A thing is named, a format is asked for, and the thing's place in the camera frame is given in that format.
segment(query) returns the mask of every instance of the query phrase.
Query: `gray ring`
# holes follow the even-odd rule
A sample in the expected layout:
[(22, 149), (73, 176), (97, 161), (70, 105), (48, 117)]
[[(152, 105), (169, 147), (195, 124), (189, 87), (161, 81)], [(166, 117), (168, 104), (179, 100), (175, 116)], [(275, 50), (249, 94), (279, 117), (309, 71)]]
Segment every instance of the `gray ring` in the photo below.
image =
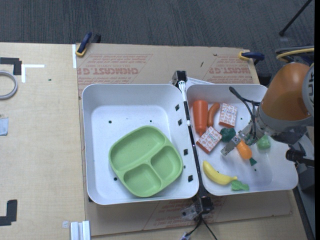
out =
[(1, 101), (1, 100), (7, 100), (7, 99), (11, 98), (13, 95), (15, 95), (15, 93), (17, 92), (17, 89), (18, 89), (18, 81), (13, 74), (6, 72), (6, 71), (0, 71), (0, 76), (6, 76), (8, 78), (11, 78), (12, 81), (14, 82), (14, 87), (13, 87), (12, 91), (10, 91), (6, 95), (0, 95), (0, 101)]

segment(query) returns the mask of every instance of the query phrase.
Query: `toy banana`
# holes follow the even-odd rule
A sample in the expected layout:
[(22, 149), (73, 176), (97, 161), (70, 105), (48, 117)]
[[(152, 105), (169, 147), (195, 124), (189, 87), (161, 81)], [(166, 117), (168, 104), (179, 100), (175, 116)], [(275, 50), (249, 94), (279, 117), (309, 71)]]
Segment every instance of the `toy banana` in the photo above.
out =
[(207, 161), (203, 161), (202, 163), (202, 168), (203, 171), (205, 173), (205, 175), (208, 176), (208, 178), (212, 181), (214, 181), (215, 183), (218, 183), (220, 185), (227, 185), (232, 181), (235, 181), (238, 179), (237, 176), (229, 176), (229, 175), (225, 175), (222, 173), (217, 172), (210, 163), (208, 163)]

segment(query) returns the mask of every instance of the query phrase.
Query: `green plate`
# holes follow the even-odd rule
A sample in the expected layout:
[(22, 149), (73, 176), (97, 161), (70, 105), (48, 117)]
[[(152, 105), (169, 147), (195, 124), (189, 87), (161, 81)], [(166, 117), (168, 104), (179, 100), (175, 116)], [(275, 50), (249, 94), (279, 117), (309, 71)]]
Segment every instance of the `green plate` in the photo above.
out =
[(158, 128), (142, 126), (128, 133), (109, 151), (109, 163), (135, 196), (150, 197), (174, 182), (183, 162), (171, 141)]

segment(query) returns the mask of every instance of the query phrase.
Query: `cardboard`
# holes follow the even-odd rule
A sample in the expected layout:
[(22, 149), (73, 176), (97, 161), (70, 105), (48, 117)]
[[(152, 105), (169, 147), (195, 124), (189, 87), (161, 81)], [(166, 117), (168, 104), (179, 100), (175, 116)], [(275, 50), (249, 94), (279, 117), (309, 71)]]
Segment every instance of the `cardboard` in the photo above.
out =
[[(181, 209), (189, 199), (98, 205), (90, 201), (86, 187), (85, 147), (81, 93), (90, 84), (166, 84), (175, 71), (186, 71), (196, 81), (220, 84), (259, 83), (252, 59), (243, 61), (239, 52), (227, 47), (172, 47), (127, 44), (89, 44), (84, 57), (76, 58), (80, 107), (81, 150), (85, 218), (91, 221), (91, 235), (175, 228), (194, 225), (183, 220)], [(205, 215), (207, 223), (288, 215), (288, 193), (274, 191), (234, 196), (211, 196), (214, 210)]]

